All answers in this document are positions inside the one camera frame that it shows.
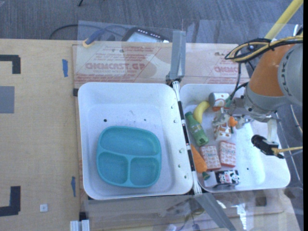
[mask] teal divided dish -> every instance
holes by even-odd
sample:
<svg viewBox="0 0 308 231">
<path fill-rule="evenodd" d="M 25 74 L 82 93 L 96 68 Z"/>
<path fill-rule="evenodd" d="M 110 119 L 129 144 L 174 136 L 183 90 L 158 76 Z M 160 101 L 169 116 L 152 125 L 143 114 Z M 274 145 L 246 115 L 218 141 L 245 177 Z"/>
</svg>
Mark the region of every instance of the teal divided dish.
<svg viewBox="0 0 308 231">
<path fill-rule="evenodd" d="M 112 126 L 97 143 L 96 166 L 100 177 L 122 187 L 150 187 L 160 175 L 162 152 L 159 139 L 140 128 Z"/>
</svg>

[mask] bottle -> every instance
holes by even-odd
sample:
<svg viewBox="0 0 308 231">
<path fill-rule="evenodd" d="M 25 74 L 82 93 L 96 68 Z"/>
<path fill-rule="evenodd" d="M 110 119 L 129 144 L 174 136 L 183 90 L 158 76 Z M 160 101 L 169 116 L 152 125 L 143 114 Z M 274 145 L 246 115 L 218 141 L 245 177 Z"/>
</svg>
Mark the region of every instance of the bottle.
<svg viewBox="0 0 308 231">
<path fill-rule="evenodd" d="M 204 133 L 201 124 L 194 119 L 192 112 L 187 112 L 185 117 L 187 119 L 188 129 L 192 133 L 197 145 L 201 146 L 207 144 L 209 141 L 208 137 Z"/>
</svg>

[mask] yellow tube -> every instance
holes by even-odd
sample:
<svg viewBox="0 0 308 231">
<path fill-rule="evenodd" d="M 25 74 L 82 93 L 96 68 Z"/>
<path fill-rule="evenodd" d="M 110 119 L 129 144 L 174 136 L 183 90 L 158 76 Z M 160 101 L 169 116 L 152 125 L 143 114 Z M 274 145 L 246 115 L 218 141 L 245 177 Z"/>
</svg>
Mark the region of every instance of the yellow tube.
<svg viewBox="0 0 308 231">
<path fill-rule="evenodd" d="M 283 12 L 275 25 L 271 28 L 271 30 L 267 33 L 265 38 L 273 39 L 277 36 L 277 34 L 281 31 L 286 23 L 292 18 L 295 12 L 299 9 L 299 7 L 303 4 L 304 0 L 293 0 L 288 8 Z"/>
</svg>

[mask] pink box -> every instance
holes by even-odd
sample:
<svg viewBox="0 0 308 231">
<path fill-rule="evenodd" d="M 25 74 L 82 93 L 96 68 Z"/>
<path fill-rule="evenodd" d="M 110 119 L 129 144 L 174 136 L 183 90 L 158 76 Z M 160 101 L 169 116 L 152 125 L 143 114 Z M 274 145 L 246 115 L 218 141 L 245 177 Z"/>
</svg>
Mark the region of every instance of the pink box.
<svg viewBox="0 0 308 231">
<path fill-rule="evenodd" d="M 217 148 L 214 145 L 204 145 L 199 148 L 201 157 L 205 160 L 207 170 L 217 170 L 221 168 Z"/>
<path fill-rule="evenodd" d="M 235 144 L 221 141 L 219 143 L 219 158 L 221 165 L 227 167 L 235 167 L 236 165 Z"/>
</svg>

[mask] banana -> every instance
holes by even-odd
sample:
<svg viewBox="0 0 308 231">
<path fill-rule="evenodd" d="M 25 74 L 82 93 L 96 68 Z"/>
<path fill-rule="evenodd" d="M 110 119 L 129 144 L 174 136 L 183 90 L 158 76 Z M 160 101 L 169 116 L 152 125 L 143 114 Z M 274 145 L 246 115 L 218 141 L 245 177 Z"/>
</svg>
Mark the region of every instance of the banana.
<svg viewBox="0 0 308 231">
<path fill-rule="evenodd" d="M 200 124 L 202 123 L 202 114 L 209 106 L 210 106 L 210 103 L 208 101 L 202 101 L 201 103 L 197 105 L 197 107 L 193 111 L 192 115 L 194 119 Z"/>
</svg>

